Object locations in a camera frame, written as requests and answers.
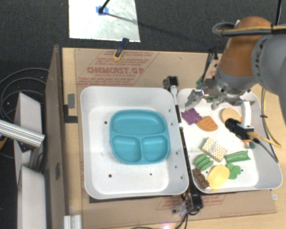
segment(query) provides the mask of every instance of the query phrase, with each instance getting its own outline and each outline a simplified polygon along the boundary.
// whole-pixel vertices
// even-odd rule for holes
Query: purple toy grapes
[[[181,116],[189,125],[197,123],[202,118],[194,108],[181,112]]]

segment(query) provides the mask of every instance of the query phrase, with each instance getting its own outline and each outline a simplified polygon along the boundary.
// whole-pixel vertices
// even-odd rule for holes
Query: yellow wire
[[[263,99],[263,113],[264,113],[264,115],[266,115],[265,114],[265,99],[266,99],[266,90],[265,89],[263,89],[263,91],[264,91],[264,99]],[[276,143],[276,146],[277,147],[282,147],[280,144],[279,144],[279,142],[273,137],[273,135],[271,134],[271,132],[270,132],[270,130],[269,130],[269,128],[268,128],[268,125],[267,125],[267,123],[266,123],[266,120],[265,120],[265,126],[266,126],[266,129],[267,129],[267,132],[269,133],[269,135],[270,135],[270,138],[272,139],[272,141],[274,141],[275,143]]]
[[[216,32],[260,31],[260,30],[285,30],[286,26],[253,26],[241,29],[215,29]]]
[[[260,136],[260,135],[258,135],[258,134],[256,134],[256,133],[254,133],[254,132],[248,132],[247,134],[248,134],[251,138],[262,139],[262,140],[264,140],[264,141],[266,141],[266,142],[268,142],[268,143],[271,143],[271,144],[274,145],[274,146],[281,147],[280,144],[277,144],[277,143],[275,143],[274,141],[271,141],[271,140],[269,140],[269,139],[267,139],[267,138],[265,138],[265,137],[262,137],[262,136]]]

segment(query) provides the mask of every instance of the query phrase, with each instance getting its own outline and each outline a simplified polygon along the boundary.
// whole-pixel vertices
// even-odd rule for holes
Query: white tray
[[[170,153],[161,163],[120,162],[110,145],[110,119],[125,109],[152,110],[166,120]],[[182,194],[189,178],[172,95],[162,88],[85,88],[81,94],[84,183],[96,199]]]
[[[187,97],[193,89],[182,89],[177,96],[180,112],[185,111],[184,104],[187,102]],[[245,93],[242,96],[243,100],[254,101],[255,103],[251,106],[251,126],[253,126],[254,132],[261,136],[266,136],[262,120],[260,117],[261,108],[257,97],[253,93]],[[188,125],[187,122],[182,119],[182,125],[184,127],[184,137],[186,146],[188,149],[189,160],[191,168],[194,169],[193,161],[195,158],[203,152],[200,147],[203,145],[204,140],[207,137],[211,137],[217,141],[218,144],[227,149],[228,154],[239,152],[242,150],[248,150],[249,157],[251,160],[234,162],[234,165],[239,165],[243,170],[238,175],[236,180],[226,181],[219,189],[212,189],[210,187],[203,189],[199,183],[194,180],[195,185],[199,190],[204,193],[226,193],[236,191],[248,191],[248,190],[261,190],[261,189],[273,189],[277,188],[282,184],[283,177],[279,167],[279,164],[260,146],[256,145],[255,149],[248,149],[245,147],[243,141],[241,141],[235,134],[229,132],[225,127],[224,123],[220,119],[220,111],[223,108],[234,108],[241,114],[241,107],[231,106],[229,103],[223,103],[216,110],[211,110],[211,103],[207,103],[205,99],[195,107],[195,110],[201,117],[211,116],[211,118],[218,125],[218,129],[212,132],[206,132],[200,129],[196,124]],[[269,144],[263,141],[263,144],[270,149]],[[226,161],[223,160],[218,163],[214,161],[214,165],[226,165]],[[202,172],[207,177],[211,167]]]

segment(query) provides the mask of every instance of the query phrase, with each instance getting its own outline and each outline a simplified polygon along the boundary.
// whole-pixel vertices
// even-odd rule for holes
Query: orange toy cracker
[[[207,116],[198,121],[197,125],[206,132],[212,132],[218,129],[218,125],[210,116]]]

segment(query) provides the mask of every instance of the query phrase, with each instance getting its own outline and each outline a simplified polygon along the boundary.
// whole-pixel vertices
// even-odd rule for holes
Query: brown toy food
[[[225,121],[227,119],[235,119],[238,120],[239,122],[242,121],[242,118],[240,116],[240,114],[233,108],[225,108],[221,111],[220,113],[220,119],[223,123],[225,123]]]
[[[205,179],[204,175],[201,174],[200,169],[193,169],[192,170],[193,177],[196,181],[200,184],[203,189],[206,189],[209,186],[209,182]]]
[[[218,125],[210,116],[207,116],[198,121],[197,125],[206,132],[212,132],[218,129]]]

